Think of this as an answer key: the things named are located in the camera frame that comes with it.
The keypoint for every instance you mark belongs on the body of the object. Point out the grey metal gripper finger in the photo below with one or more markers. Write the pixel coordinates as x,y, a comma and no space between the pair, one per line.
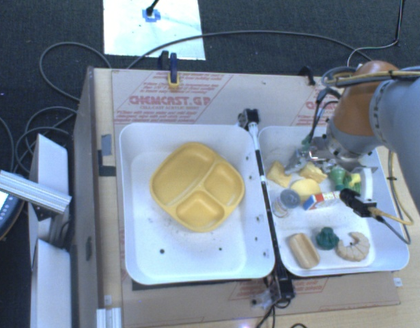
327,166
296,162

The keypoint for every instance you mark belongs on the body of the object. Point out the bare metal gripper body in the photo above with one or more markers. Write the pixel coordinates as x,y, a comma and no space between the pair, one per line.
336,156

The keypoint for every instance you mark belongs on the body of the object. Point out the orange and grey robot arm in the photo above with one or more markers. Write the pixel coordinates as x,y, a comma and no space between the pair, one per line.
397,111

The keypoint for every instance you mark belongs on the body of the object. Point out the green toy vegetable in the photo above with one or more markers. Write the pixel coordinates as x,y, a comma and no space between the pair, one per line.
337,176

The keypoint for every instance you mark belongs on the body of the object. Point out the yellow toy food chunk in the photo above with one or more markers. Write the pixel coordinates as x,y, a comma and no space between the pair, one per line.
312,173

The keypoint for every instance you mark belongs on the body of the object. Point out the yellow cheese wedge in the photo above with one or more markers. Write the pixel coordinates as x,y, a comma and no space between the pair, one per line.
278,175

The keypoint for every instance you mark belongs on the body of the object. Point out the yellow round toy food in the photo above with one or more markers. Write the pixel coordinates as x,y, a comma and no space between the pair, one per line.
307,188

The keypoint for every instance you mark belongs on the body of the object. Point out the yellow and green toy corn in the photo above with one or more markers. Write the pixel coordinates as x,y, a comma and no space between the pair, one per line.
354,183

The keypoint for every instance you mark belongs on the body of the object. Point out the blue red white carton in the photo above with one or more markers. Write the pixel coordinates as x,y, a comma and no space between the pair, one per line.
320,199

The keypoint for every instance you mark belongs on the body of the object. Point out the thin black and white rod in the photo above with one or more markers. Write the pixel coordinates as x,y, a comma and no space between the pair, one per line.
261,169

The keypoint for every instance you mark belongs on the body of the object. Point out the small grey-lidded can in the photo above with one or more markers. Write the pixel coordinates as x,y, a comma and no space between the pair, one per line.
286,202

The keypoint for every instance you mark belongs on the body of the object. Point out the white plastic tray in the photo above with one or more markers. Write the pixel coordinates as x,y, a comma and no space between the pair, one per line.
332,220
182,255

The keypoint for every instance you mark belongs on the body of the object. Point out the dark green broccoli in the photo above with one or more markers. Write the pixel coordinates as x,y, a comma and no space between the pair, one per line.
327,238

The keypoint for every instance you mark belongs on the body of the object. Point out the brown cardboard board red print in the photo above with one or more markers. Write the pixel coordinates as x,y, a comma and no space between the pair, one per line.
264,94

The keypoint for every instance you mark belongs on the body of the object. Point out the beige croissant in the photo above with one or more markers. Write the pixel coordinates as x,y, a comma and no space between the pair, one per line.
354,248

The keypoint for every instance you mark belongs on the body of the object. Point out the tan hot dog bun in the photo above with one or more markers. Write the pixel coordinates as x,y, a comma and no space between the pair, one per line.
303,251

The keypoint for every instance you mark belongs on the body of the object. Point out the yellow divided plate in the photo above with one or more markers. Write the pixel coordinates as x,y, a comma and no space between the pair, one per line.
182,176

